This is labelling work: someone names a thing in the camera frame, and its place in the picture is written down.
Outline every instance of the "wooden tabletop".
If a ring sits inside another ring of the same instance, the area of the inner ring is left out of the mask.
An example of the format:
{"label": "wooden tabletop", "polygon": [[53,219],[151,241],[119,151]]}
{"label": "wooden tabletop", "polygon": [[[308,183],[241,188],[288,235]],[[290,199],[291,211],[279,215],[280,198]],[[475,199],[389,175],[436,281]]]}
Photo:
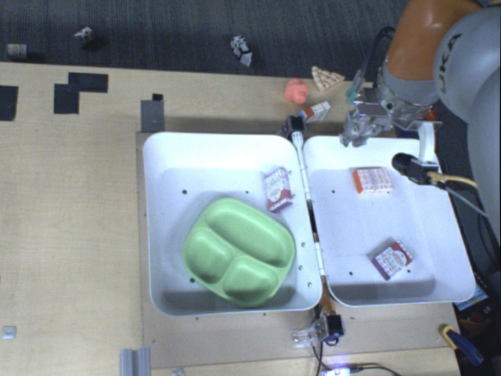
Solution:
{"label": "wooden tabletop", "polygon": [[[80,114],[54,114],[54,84],[67,83],[69,72],[108,74],[108,92],[81,92]],[[283,99],[286,82],[0,63],[0,85],[19,87],[15,120],[0,121],[0,327],[17,326],[16,338],[0,339],[0,374],[119,374],[121,349],[145,343],[135,141],[140,101],[164,95],[167,130],[275,133],[300,110]],[[306,82],[309,103],[333,106],[310,129],[339,132],[350,109],[343,103],[348,83],[321,94]],[[457,327],[450,304],[337,308],[347,340],[344,348],[326,351],[328,364],[378,362],[402,375],[460,374],[437,332],[441,324]],[[252,316],[243,319],[240,328],[253,322]],[[277,333],[289,332],[290,320],[279,313],[266,322]],[[188,376],[315,374],[311,352],[292,358],[278,347],[282,354],[270,356],[269,342],[259,342],[257,334],[247,348],[268,350],[261,360],[245,352],[232,356],[234,363],[218,364],[228,362],[224,353],[205,360],[204,346],[191,343],[184,327],[176,323],[172,330],[191,347],[180,363]],[[204,359],[201,365],[193,366],[200,363],[196,358]],[[172,362],[153,375],[170,375],[178,366]]]}

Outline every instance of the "green plate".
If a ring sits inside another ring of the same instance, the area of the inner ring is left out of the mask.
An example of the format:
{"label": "green plate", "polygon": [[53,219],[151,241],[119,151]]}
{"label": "green plate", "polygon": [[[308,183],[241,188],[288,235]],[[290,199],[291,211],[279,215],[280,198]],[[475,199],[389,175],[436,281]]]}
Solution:
{"label": "green plate", "polygon": [[182,260],[199,283],[250,308],[275,295],[295,254],[294,238],[284,226],[228,197],[212,202],[200,215]]}

